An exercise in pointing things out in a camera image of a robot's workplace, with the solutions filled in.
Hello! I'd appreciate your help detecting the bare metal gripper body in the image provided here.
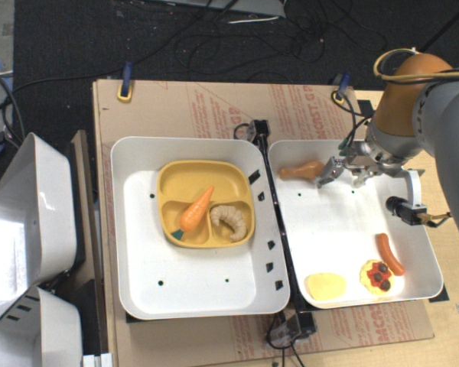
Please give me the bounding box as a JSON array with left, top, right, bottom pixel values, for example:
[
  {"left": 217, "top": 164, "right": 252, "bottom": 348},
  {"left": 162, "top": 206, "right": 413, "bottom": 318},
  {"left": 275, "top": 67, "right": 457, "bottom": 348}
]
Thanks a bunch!
[{"left": 341, "top": 140, "right": 405, "bottom": 177}]

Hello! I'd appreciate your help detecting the brown toy chicken drumstick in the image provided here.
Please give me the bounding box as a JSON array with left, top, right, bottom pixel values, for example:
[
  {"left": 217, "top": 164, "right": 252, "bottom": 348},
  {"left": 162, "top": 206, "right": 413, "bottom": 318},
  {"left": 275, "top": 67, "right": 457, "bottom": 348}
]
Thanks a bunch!
[{"left": 278, "top": 160, "right": 326, "bottom": 184}]

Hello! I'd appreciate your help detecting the white plastic tray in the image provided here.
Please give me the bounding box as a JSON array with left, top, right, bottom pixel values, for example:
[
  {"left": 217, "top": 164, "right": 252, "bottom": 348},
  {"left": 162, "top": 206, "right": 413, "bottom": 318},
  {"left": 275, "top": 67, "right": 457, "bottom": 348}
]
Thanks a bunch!
[
  {"left": 109, "top": 135, "right": 291, "bottom": 321},
  {"left": 267, "top": 139, "right": 444, "bottom": 310}
]

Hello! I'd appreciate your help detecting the orange toy sausage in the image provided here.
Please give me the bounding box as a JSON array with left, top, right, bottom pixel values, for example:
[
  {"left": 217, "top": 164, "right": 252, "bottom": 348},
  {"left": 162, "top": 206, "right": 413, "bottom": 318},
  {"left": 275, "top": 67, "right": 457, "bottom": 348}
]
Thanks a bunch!
[{"left": 376, "top": 232, "right": 406, "bottom": 277}]

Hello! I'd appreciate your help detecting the yellow toy pizza red topping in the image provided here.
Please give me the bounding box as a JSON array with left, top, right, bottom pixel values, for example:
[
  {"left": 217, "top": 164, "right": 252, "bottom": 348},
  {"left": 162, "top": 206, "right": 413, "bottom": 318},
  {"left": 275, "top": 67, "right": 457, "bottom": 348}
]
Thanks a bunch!
[{"left": 359, "top": 258, "right": 396, "bottom": 297}]

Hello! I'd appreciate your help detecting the beige toy croissant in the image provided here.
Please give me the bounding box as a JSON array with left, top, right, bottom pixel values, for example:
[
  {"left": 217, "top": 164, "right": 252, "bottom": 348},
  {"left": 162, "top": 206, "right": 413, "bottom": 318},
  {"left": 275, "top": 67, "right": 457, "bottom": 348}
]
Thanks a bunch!
[{"left": 209, "top": 203, "right": 249, "bottom": 243}]

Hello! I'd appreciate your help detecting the pale yellow toy chip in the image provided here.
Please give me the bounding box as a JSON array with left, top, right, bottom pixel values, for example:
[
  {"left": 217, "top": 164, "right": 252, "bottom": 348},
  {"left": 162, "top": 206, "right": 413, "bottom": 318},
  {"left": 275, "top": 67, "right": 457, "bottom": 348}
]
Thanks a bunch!
[{"left": 304, "top": 272, "right": 348, "bottom": 303}]

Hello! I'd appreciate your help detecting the orange toy carrot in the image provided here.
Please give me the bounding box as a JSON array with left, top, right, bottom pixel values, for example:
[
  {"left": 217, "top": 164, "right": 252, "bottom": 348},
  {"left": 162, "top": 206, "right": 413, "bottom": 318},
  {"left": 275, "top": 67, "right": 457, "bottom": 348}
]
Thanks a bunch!
[{"left": 171, "top": 185, "right": 216, "bottom": 242}]

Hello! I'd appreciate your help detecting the yellow divided plate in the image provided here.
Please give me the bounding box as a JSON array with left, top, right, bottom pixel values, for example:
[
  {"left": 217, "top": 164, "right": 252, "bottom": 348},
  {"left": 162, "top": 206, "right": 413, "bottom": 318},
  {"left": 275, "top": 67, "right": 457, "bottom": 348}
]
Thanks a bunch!
[{"left": 156, "top": 160, "right": 256, "bottom": 249}]

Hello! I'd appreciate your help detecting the brown cardboard board red print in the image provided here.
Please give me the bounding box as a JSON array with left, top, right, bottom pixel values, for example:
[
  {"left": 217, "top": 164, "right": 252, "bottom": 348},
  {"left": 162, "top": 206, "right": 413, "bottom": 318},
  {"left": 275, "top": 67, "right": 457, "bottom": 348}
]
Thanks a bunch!
[{"left": 92, "top": 79, "right": 435, "bottom": 367}]

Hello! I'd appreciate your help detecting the black cylinder on white bracket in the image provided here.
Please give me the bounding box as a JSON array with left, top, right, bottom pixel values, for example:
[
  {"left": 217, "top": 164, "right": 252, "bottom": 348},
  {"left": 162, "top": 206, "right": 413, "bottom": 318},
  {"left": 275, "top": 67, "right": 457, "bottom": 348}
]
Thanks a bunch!
[{"left": 385, "top": 168, "right": 429, "bottom": 227}]

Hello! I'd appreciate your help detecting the black block with thin wires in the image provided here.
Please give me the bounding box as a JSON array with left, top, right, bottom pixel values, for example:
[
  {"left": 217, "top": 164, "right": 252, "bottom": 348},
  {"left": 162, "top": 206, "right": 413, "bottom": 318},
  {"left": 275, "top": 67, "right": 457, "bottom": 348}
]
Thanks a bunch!
[
  {"left": 278, "top": 311, "right": 317, "bottom": 340},
  {"left": 247, "top": 119, "right": 271, "bottom": 145}
]

